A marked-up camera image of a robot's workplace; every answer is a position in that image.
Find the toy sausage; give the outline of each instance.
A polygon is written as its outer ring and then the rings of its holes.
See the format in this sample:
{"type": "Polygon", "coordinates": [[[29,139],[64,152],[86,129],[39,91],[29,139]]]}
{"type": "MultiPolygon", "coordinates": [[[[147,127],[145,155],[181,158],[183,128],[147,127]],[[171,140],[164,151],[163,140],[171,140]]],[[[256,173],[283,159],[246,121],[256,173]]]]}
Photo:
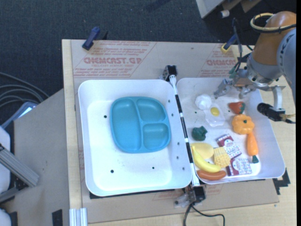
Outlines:
{"type": "Polygon", "coordinates": [[[197,174],[200,178],[206,180],[219,180],[227,175],[227,173],[223,170],[219,172],[207,172],[204,170],[197,170],[197,174]]]}

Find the toy pumpkin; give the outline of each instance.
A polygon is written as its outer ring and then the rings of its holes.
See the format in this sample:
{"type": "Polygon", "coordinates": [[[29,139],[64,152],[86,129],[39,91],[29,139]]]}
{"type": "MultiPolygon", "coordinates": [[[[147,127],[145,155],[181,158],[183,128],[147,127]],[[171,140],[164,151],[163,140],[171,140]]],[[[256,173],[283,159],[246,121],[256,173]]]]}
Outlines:
{"type": "Polygon", "coordinates": [[[232,120],[232,126],[234,132],[244,135],[250,134],[253,131],[255,125],[250,116],[247,116],[245,114],[239,114],[234,116],[232,120]]]}

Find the white tray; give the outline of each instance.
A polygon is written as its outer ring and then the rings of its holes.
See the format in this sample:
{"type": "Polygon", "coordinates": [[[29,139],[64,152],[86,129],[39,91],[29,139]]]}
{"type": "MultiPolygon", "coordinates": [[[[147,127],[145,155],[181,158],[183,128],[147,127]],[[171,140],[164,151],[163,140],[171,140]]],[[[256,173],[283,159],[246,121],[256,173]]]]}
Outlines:
{"type": "Polygon", "coordinates": [[[183,115],[185,119],[186,129],[189,136],[190,143],[197,142],[192,138],[192,129],[194,127],[204,126],[208,131],[206,134],[205,143],[209,143],[213,147],[218,147],[216,139],[230,134],[234,142],[239,145],[242,154],[239,158],[249,157],[246,153],[246,135],[236,134],[231,125],[233,116],[230,111],[228,103],[243,101],[246,104],[245,114],[250,116],[255,123],[253,130],[259,148],[259,163],[250,163],[252,174],[226,176],[221,180],[204,180],[207,184],[219,184],[246,180],[258,180],[266,178],[278,178],[285,172],[285,164],[282,154],[280,152],[278,143],[276,141],[270,120],[257,111],[257,105],[262,102],[259,90],[247,94],[244,99],[239,99],[239,92],[232,88],[231,91],[222,97],[214,99],[213,92],[217,90],[222,78],[183,78],[178,81],[178,95],[181,102],[183,115]],[[198,109],[195,105],[195,99],[201,94],[211,95],[213,102],[216,103],[223,112],[226,122],[222,126],[211,127],[205,120],[205,113],[198,109]]]}
{"type": "Polygon", "coordinates": [[[88,80],[79,87],[85,177],[89,191],[110,196],[186,187],[192,179],[172,86],[163,80],[88,80]],[[113,141],[111,104],[121,97],[151,97],[166,109],[171,140],[152,153],[125,153],[113,141]]]}

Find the toy fried egg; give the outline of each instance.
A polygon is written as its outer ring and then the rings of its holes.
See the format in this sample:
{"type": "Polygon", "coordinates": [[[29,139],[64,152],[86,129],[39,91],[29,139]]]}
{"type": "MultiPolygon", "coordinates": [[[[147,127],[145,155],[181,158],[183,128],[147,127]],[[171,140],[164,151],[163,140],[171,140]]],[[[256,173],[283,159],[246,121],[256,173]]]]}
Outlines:
{"type": "Polygon", "coordinates": [[[222,110],[216,103],[211,103],[207,110],[203,110],[205,113],[205,120],[210,126],[222,126],[226,119],[222,113],[222,110]]]}

